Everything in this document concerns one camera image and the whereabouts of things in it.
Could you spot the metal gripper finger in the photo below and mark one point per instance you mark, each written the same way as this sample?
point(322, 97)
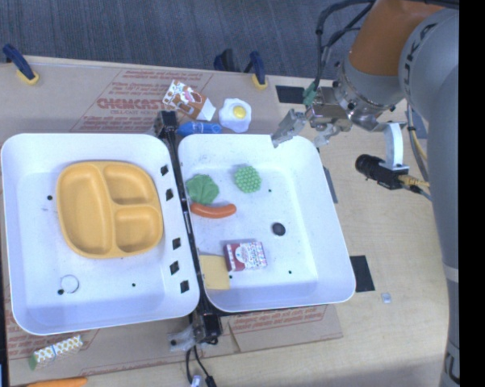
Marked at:
point(288, 127)
point(327, 133)

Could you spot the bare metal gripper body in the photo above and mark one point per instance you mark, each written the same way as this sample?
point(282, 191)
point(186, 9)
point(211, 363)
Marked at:
point(330, 109)

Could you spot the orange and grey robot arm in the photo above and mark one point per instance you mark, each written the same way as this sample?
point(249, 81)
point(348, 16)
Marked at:
point(436, 95)

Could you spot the white fried egg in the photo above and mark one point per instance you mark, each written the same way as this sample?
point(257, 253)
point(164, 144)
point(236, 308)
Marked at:
point(235, 115)

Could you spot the green grapes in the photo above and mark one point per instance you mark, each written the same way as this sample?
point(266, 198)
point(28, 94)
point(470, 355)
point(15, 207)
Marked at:
point(247, 179)

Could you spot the white plastic tray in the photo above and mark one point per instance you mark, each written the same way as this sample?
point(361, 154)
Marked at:
point(306, 216)
point(40, 216)

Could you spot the blue bottle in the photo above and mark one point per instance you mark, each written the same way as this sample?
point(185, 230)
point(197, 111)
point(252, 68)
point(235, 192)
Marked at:
point(199, 128)

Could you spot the white and brown carton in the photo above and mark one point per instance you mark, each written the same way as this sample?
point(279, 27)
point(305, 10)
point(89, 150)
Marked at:
point(187, 99)

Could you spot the green lettuce leaf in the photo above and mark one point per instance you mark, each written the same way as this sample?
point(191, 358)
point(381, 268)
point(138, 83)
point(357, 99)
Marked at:
point(202, 188)

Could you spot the orange sausage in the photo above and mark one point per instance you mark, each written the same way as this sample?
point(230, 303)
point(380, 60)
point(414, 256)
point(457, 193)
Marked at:
point(213, 210)

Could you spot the red and white carton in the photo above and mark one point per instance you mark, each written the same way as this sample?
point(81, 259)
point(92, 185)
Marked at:
point(245, 256)

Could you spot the thin black and white rod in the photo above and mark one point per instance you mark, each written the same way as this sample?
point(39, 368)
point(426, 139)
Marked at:
point(186, 222)

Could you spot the yellow cheese slice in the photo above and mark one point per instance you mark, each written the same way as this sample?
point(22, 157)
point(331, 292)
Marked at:
point(214, 273)

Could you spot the yellow divided plate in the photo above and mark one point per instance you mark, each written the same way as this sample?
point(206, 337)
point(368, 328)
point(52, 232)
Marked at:
point(84, 208)

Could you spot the brown cardboard board red print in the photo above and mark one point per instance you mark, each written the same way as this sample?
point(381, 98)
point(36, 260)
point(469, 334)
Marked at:
point(64, 95)

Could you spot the green and yellow patterned box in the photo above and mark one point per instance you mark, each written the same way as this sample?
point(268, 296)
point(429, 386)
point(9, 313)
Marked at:
point(56, 351)

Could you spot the black cylinder on white bracket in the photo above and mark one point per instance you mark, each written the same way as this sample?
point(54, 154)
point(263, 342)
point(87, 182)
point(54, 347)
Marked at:
point(377, 169)

